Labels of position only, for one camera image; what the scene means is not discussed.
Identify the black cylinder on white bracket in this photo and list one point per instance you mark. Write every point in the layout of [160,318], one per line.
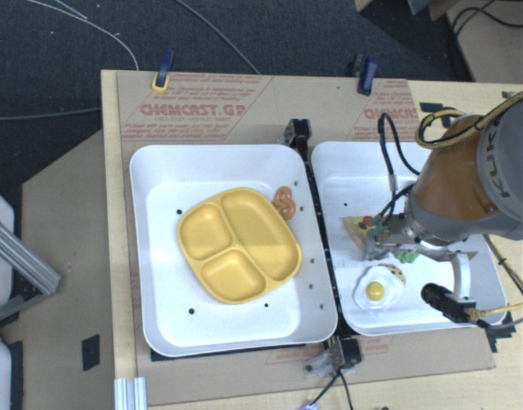
[445,299]

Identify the green toy broccoli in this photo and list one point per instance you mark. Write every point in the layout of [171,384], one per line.
[404,256]

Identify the thin black rod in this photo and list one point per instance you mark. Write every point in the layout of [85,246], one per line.
[325,246]

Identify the white toy fried egg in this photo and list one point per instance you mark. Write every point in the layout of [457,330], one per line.
[377,291]

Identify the white plastic tray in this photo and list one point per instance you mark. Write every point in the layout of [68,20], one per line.
[167,314]
[355,169]

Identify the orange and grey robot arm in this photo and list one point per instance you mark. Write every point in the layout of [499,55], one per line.
[454,177]

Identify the dull grey metal gripper finger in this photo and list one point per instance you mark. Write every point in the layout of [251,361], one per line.
[374,250]

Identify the orange toy pretzel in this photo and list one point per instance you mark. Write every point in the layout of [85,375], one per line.
[286,205]

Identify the brown cardboard board red print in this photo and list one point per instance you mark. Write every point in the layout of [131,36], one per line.
[244,109]

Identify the tan chocolate chip biscuit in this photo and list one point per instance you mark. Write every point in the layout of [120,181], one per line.
[396,271]

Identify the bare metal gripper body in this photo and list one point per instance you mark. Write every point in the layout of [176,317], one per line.
[399,234]

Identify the yellow divided plate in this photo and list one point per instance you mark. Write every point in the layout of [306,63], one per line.
[240,246]

